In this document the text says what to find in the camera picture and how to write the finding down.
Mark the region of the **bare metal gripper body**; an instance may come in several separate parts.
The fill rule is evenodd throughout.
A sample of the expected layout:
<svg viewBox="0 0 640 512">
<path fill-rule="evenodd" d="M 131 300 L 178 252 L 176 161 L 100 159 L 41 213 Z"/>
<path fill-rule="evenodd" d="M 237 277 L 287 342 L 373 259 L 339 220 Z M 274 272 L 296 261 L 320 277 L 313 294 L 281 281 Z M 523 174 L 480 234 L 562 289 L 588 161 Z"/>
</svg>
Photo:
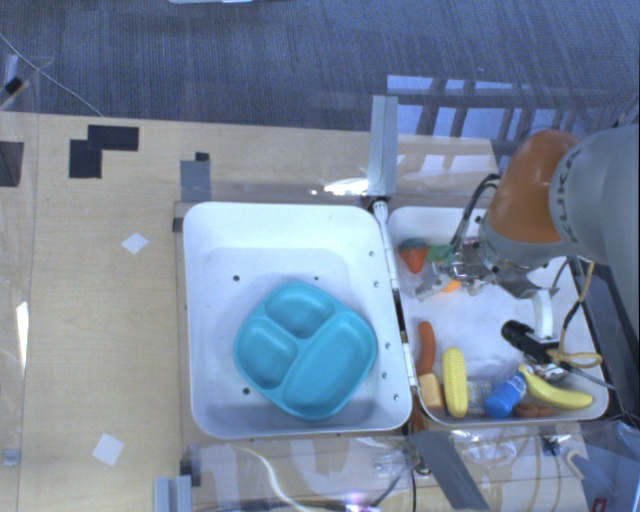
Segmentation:
<svg viewBox="0 0 640 512">
<path fill-rule="evenodd" d="M 537 267 L 514 263 L 500 255 L 486 240 L 465 239 L 451 251 L 451 256 L 446 272 L 472 288 L 497 285 L 516 299 L 531 299 L 543 291 L 551 296 L 558 292 L 557 286 L 543 287 L 530 280 L 529 275 Z"/>
</svg>

